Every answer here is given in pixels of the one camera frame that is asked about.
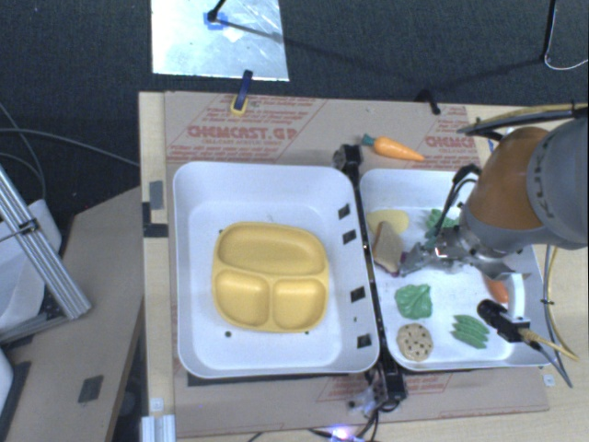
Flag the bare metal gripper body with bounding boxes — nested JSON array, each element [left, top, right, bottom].
[[431, 226, 517, 281]]

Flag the brown bread slice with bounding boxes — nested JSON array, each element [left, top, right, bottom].
[[371, 221, 405, 276]]

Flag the green broccoli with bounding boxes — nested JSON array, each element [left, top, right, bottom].
[[423, 207, 460, 242]]

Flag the green lettuce leaf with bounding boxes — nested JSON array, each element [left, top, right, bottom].
[[393, 283, 434, 320]]

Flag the white plastic tray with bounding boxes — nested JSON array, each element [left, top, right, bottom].
[[172, 160, 381, 379], [358, 168, 552, 373]]

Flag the thin black rod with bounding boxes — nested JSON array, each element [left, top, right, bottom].
[[348, 162, 393, 377]]

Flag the yellow flat slice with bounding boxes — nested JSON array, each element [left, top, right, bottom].
[[365, 208, 410, 238]]

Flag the orange rounded toy food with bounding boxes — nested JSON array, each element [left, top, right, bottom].
[[482, 276, 510, 305]]

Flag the brown chocolate chip biscuit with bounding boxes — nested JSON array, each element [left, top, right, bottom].
[[396, 322, 435, 364]]

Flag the green pea pods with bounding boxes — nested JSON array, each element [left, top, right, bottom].
[[450, 313, 491, 351]]

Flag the orange carrot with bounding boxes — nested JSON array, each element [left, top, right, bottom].
[[360, 133, 426, 163]]

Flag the yellow divided plate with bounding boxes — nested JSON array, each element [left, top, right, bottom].
[[211, 221, 330, 335]]

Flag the brown cardboard board red print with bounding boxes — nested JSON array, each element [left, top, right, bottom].
[[163, 90, 551, 437]]

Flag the black cylinder on white bracket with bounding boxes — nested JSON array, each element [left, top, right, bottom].
[[476, 272, 533, 343]]

